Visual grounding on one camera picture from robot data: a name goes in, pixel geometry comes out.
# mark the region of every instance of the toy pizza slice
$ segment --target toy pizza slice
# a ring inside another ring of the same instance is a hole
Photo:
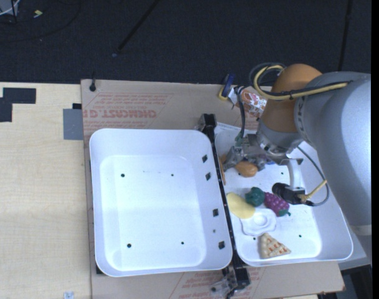
[[[265,232],[261,235],[261,258],[271,258],[290,254],[291,250],[278,242],[275,238]]]

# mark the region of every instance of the cardboard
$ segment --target cardboard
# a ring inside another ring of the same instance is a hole
[[[222,85],[96,80],[91,91],[91,83],[81,81],[93,298],[215,298],[211,297],[210,286],[223,277],[219,270],[123,278],[97,273],[88,141],[100,128],[194,129],[203,113],[215,114],[220,123],[241,126],[239,108],[218,98]],[[246,115],[247,129],[255,130],[257,124],[255,117]],[[279,298],[344,289],[336,262],[248,267],[248,272],[251,285],[235,298]]]

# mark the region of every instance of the light wood surface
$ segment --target light wood surface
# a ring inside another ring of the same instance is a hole
[[[63,139],[63,109],[79,85],[35,87],[0,123],[0,298],[90,298],[83,141]]]

